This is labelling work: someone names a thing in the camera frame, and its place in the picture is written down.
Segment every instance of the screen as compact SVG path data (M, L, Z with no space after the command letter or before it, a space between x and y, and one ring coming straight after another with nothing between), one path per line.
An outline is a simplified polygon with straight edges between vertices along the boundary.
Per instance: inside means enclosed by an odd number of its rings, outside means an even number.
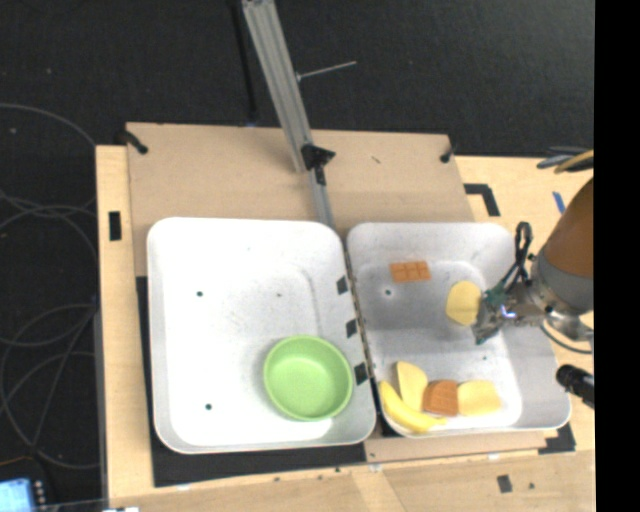
M31 512L35 506L31 481L16 478L0 482L0 510L2 512Z

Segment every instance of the black carpet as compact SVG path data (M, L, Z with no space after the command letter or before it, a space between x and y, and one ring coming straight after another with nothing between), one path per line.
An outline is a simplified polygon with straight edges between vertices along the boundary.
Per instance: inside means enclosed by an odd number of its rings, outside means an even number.
M0 468L36 465L56 501L101 493L93 145L128 121L277 126L230 6L0 3ZM459 154L593 147L595 0L278 8L298 72L357 62L302 80L313 128L446 133Z

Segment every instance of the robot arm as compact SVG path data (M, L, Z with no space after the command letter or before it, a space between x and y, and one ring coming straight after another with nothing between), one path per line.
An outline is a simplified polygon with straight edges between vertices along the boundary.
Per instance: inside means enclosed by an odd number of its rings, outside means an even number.
M476 343L486 342L507 323L540 326L548 333L546 322L573 341L588 341L593 353L594 331L580 319L594 307L593 178L573 198L535 256L527 254L531 239L531 227L521 222L513 266L483 295L472 326ZM530 273L525 268L528 259L532 260ZM566 365L556 378L595 407L593 376Z

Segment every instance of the metal pole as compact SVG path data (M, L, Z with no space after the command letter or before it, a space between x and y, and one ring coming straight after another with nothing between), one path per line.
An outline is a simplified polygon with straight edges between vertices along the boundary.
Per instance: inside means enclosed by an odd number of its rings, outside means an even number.
M313 146L313 139L275 2L243 0L242 6L280 125L291 147L294 168L298 172L306 172L310 169L302 149ZM333 228L326 187L319 183L317 172L308 174L318 220Z

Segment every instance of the plastic banana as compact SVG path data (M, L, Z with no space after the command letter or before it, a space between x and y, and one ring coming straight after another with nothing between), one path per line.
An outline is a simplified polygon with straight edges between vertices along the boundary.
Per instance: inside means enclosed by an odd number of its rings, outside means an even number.
M414 411L387 381L381 381L378 387L385 412L396 423L412 432L423 434L434 425L444 425L447 422L446 418L436 418L423 412Z

